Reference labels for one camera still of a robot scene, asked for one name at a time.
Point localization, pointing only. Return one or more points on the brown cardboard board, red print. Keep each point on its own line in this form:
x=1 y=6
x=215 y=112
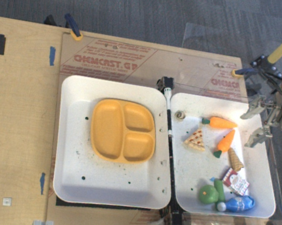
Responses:
x=148 y=66

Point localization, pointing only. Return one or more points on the tan ice cream cone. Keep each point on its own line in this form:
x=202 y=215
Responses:
x=235 y=160

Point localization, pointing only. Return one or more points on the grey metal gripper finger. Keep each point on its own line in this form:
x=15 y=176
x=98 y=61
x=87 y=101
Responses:
x=255 y=105
x=258 y=134

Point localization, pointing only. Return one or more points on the green cylinder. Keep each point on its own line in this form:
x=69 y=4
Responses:
x=220 y=189

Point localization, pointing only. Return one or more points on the blue bottle with white cap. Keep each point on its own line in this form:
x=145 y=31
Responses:
x=240 y=204

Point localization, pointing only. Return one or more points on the green round fruit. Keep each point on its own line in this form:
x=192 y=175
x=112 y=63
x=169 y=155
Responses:
x=207 y=195

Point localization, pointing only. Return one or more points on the orange divided plate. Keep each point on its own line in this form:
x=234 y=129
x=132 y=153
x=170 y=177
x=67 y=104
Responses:
x=106 y=130

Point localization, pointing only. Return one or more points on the white plastic tray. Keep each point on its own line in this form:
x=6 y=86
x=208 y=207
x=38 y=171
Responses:
x=109 y=180
x=195 y=170

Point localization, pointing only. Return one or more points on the red and white carton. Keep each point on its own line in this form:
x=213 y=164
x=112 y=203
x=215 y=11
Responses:
x=236 y=182

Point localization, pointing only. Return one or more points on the pizza slice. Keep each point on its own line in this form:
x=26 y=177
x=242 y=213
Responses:
x=195 y=142

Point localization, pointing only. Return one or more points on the orange carrot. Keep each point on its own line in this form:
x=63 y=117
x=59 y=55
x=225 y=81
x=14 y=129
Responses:
x=222 y=123
x=225 y=143

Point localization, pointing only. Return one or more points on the thin black and white rod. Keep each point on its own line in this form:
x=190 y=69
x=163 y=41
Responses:
x=170 y=132

